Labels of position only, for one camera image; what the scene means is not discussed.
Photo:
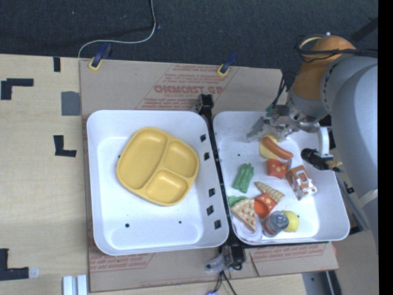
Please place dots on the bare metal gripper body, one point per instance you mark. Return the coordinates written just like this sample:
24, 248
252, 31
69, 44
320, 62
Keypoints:
284, 118

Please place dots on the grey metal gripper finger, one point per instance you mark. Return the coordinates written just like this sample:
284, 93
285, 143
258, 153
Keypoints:
255, 131
282, 135

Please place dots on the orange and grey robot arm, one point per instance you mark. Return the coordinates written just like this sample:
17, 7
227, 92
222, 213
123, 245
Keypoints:
353, 109

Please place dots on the toy sausage in yellow bun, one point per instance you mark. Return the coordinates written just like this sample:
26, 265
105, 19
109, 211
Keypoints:
276, 149

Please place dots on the red cube with yellow stars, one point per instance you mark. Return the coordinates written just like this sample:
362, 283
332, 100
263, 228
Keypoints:
276, 168

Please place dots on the green toy asparagus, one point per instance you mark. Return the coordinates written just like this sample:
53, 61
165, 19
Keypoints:
243, 178

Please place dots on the orange and white carton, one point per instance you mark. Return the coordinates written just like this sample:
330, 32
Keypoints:
301, 181

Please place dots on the tan waffle cone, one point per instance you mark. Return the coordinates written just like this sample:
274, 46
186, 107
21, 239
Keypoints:
270, 191

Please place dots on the toy pizza slice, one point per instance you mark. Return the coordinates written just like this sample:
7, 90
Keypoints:
245, 212

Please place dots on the yellow toy lemon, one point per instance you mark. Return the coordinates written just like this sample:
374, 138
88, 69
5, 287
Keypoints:
293, 221

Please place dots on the white plastic tray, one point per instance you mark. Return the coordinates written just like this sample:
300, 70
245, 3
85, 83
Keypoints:
322, 214
153, 226

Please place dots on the small red and grey can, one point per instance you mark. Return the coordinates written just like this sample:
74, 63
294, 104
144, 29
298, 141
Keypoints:
274, 224

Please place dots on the white round object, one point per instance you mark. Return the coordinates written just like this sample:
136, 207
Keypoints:
250, 236

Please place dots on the yellow divided plate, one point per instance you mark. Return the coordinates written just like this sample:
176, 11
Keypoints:
144, 158

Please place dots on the brown cardboard board red print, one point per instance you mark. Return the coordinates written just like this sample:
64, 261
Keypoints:
122, 84

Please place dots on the black cylinder on white bracket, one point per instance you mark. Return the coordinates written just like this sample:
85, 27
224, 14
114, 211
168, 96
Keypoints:
314, 158

